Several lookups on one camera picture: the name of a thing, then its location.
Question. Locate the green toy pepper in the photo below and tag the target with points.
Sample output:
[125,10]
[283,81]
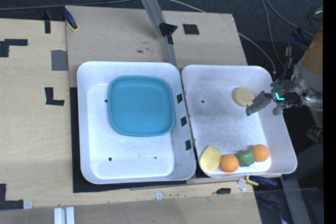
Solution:
[246,158]

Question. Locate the white plastic tray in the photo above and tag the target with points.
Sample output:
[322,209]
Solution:
[131,160]
[223,126]

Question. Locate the blue plate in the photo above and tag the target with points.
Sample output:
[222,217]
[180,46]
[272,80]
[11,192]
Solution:
[141,106]

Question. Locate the orange toy fruit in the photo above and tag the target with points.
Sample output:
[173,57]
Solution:
[229,163]
[260,152]

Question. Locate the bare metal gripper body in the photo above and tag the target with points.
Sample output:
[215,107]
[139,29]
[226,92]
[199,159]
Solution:
[311,101]

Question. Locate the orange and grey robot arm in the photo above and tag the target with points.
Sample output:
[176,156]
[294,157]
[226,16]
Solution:
[313,60]

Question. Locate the beige round biscuit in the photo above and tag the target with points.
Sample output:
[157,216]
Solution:
[241,95]

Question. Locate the pale wood board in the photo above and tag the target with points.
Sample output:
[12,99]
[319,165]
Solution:
[118,39]

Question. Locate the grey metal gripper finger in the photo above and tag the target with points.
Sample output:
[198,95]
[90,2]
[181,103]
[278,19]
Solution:
[258,103]
[277,110]

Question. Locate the yellow lemon wedge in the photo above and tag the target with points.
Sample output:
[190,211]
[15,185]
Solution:
[210,159]

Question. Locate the thin black rod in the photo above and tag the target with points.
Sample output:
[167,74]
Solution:
[194,148]

